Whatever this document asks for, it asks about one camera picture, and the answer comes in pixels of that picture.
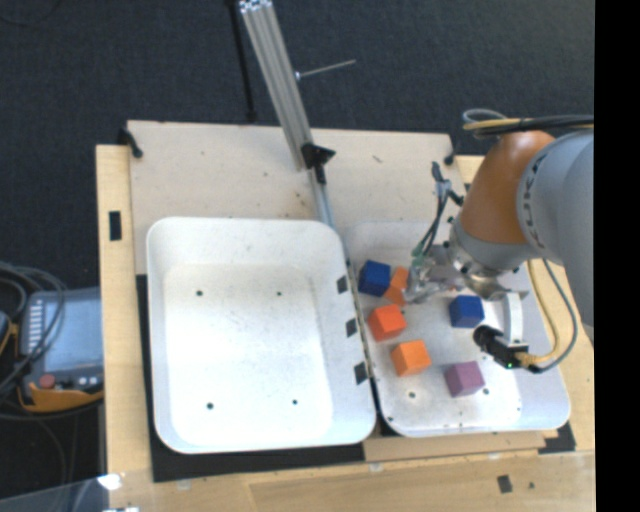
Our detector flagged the blue cube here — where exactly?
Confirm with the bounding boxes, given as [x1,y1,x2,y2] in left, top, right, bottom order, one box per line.
[357,259,392,297]
[448,294,485,329]

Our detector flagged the pale wooden board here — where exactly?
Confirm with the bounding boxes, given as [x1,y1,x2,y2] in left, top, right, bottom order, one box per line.
[125,119,549,462]

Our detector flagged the orange cube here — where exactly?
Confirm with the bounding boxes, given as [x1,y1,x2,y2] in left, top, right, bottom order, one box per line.
[389,339,432,378]
[382,266,412,307]
[367,303,408,344]

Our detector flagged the white plastic tray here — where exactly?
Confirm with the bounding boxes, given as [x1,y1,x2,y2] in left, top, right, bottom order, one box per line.
[145,215,378,455]
[343,219,572,439]

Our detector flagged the purple cube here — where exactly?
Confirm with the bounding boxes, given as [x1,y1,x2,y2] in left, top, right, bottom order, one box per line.
[443,360,486,399]

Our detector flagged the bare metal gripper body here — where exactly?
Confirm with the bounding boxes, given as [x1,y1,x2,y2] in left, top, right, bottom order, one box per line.
[422,244,517,303]

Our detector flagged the black cylinder on white bracket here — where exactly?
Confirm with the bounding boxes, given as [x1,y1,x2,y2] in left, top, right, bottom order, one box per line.
[472,292,530,371]

